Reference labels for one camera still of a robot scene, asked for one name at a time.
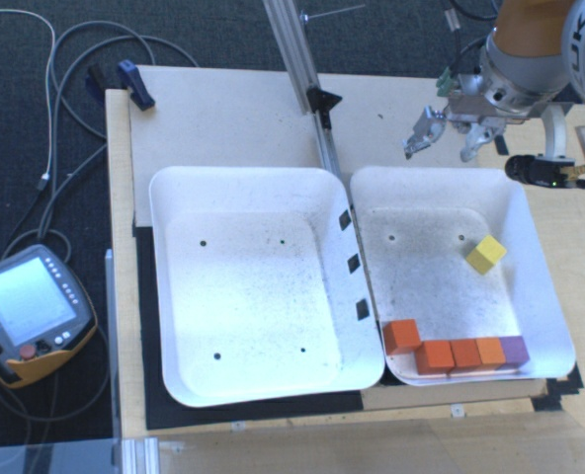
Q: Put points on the purple cube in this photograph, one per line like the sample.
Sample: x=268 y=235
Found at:
x=515 y=350

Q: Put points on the yellow cube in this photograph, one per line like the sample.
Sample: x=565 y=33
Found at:
x=485 y=255

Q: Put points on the white plastic tray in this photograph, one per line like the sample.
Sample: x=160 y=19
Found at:
x=253 y=289
x=436 y=284

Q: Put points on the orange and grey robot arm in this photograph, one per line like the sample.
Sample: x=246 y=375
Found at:
x=529 y=23

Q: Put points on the black cylinder on white bracket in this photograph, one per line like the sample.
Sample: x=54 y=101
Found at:
x=532 y=170

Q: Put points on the pale wood board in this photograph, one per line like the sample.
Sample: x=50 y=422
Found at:
x=223 y=121

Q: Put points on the orange cube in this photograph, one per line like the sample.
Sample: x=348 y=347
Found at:
x=401 y=336
x=466 y=353
x=434 y=357
x=490 y=352

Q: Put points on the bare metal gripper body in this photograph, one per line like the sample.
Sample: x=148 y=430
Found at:
x=485 y=99

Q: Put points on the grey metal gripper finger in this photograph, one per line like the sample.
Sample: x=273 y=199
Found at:
x=427 y=129
x=477 y=141

